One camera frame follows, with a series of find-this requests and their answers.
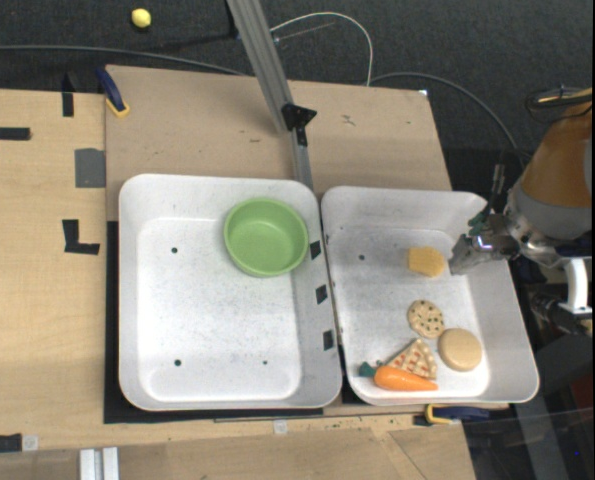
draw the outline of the plastic tray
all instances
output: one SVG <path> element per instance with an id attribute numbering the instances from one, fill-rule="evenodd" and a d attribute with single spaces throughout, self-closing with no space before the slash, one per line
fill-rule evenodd
<path id="1" fill-rule="evenodd" d="M 406 267 L 407 250 L 429 245 L 451 256 L 452 246 L 485 201 L 475 194 L 337 187 L 322 201 L 331 282 L 346 370 L 352 389 L 372 405 L 460 402 L 522 402 L 532 398 L 539 377 L 508 264 L 479 265 L 438 278 Z M 363 361 L 386 361 L 419 337 L 407 310 L 428 299 L 444 313 L 446 328 L 461 327 L 482 342 L 474 370 L 451 370 L 425 339 L 438 364 L 435 392 L 393 392 L 359 377 Z"/>
<path id="2" fill-rule="evenodd" d="M 292 272 L 231 261 L 223 223 L 265 196 L 304 218 Z M 317 408 L 341 389 L 321 218 L 295 181 L 143 174 L 119 196 L 119 380 L 145 410 Z"/>

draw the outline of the yellow ball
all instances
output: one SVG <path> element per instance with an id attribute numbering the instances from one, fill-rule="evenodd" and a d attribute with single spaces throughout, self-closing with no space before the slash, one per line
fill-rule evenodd
<path id="1" fill-rule="evenodd" d="M 150 13 L 146 9 L 135 9 L 131 14 L 131 19 L 133 24 L 139 28 L 149 27 L 152 22 Z"/>

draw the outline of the round bread slice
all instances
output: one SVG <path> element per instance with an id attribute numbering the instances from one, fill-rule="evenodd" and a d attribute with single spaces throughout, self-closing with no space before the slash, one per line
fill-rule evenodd
<path id="1" fill-rule="evenodd" d="M 444 315 L 435 304 L 428 300 L 416 300 L 408 308 L 408 323 L 423 338 L 433 339 L 441 336 L 446 328 Z"/>
<path id="2" fill-rule="evenodd" d="M 439 357 L 458 372 L 475 369 L 481 362 L 482 348 L 477 337 L 466 329 L 447 329 L 437 342 Z"/>

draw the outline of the pizza slice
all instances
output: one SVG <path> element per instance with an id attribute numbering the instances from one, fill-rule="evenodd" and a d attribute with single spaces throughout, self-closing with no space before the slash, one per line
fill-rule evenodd
<path id="1" fill-rule="evenodd" d="M 437 363 L 433 353 L 419 338 L 393 357 L 387 365 L 427 379 L 437 378 Z"/>

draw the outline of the toy carrot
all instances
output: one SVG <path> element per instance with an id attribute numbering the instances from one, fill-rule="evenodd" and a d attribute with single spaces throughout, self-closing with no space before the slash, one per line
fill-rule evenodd
<path id="1" fill-rule="evenodd" d="M 437 391 L 439 389 L 437 384 L 428 379 L 392 366 L 380 365 L 375 369 L 368 363 L 362 363 L 359 375 L 372 377 L 380 388 L 391 391 Z"/>

